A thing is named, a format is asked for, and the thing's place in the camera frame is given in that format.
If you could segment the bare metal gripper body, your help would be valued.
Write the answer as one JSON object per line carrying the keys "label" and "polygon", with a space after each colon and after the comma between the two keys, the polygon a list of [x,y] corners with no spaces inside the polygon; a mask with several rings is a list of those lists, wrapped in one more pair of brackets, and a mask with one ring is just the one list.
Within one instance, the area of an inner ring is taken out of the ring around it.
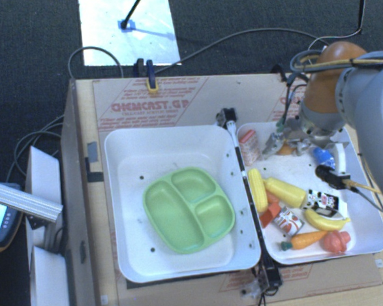
{"label": "bare metal gripper body", "polygon": [[331,137],[338,130],[336,114],[282,118],[280,122],[288,141],[308,140],[318,147],[330,144]]}

